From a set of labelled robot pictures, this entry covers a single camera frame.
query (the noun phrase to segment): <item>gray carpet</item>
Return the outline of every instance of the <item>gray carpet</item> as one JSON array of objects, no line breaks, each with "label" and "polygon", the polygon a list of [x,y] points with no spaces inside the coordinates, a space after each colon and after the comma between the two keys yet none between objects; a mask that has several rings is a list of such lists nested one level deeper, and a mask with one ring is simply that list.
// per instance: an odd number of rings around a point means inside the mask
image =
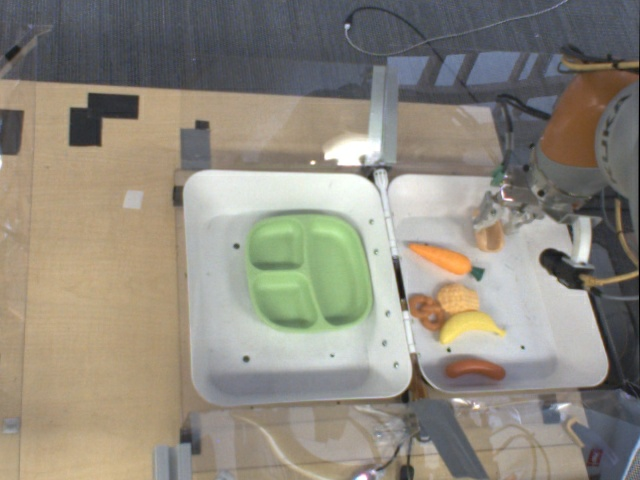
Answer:
[{"label": "gray carpet", "polygon": [[[2,21],[52,25],[39,47],[45,81],[308,94],[361,83],[384,59],[351,49],[343,21],[361,5],[389,8],[427,35],[472,28],[559,0],[0,0]],[[638,0],[573,0],[531,20],[434,44],[436,53],[557,52],[638,56]],[[388,51],[416,35],[379,13],[353,38]],[[412,56],[432,55],[423,47]]]}]

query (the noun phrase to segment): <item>toy carrot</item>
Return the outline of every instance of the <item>toy carrot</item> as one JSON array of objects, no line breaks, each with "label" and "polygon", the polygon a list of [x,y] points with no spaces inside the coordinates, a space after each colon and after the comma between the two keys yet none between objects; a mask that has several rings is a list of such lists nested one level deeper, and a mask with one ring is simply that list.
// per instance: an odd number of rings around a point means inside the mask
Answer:
[{"label": "toy carrot", "polygon": [[452,274],[471,274],[478,281],[482,279],[484,274],[484,269],[474,267],[471,264],[471,260],[459,252],[444,249],[442,247],[435,247],[433,245],[418,243],[410,243],[409,249],[423,257],[425,260],[430,261],[434,265],[438,265],[440,268],[443,268]]}]

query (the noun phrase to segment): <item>wooden table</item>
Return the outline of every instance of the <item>wooden table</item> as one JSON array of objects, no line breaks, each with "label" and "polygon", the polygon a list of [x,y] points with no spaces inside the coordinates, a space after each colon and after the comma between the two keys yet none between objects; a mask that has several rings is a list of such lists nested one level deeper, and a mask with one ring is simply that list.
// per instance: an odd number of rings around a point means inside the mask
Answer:
[{"label": "wooden table", "polygon": [[[138,119],[103,119],[102,147],[70,147],[70,108],[86,107],[90,92],[139,96]],[[209,121],[216,166],[331,168],[323,146],[366,135],[369,104],[10,81],[0,94],[2,108],[25,110],[23,133],[35,137],[26,313],[0,313],[10,322],[0,333],[24,329],[0,334],[0,417],[22,421],[19,434],[0,434],[0,478],[151,478],[154,446],[175,445],[184,413],[201,407],[185,395],[180,363],[172,202],[180,129]],[[488,111],[401,104],[399,123],[399,158],[410,168],[486,174],[499,161]],[[16,158],[3,161],[3,176],[28,180]],[[125,207],[129,191],[143,193],[139,208]],[[329,422],[342,415],[335,407]],[[558,471],[579,466],[570,441],[549,443]],[[432,478],[447,477],[433,451],[421,453],[417,467],[426,461]],[[258,467],[237,478],[305,477],[275,473]]]}]

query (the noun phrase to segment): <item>green divided plate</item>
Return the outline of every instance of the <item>green divided plate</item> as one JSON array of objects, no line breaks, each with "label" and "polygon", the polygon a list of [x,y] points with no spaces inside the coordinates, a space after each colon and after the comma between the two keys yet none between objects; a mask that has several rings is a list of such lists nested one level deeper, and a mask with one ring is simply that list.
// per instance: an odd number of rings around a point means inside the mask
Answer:
[{"label": "green divided plate", "polygon": [[276,329],[316,332],[361,322],[371,311],[369,264],[358,232],[329,215],[269,217],[247,240],[253,307]]}]

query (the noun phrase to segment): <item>yellow banana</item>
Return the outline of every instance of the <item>yellow banana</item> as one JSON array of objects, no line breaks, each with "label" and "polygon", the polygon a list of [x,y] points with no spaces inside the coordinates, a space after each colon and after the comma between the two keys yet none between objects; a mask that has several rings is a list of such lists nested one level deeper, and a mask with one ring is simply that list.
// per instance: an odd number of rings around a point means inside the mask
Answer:
[{"label": "yellow banana", "polygon": [[493,332],[499,336],[507,334],[506,331],[500,329],[486,313],[480,311],[465,311],[464,313],[456,313],[444,323],[440,330],[440,343],[443,345],[451,343],[467,331]]}]

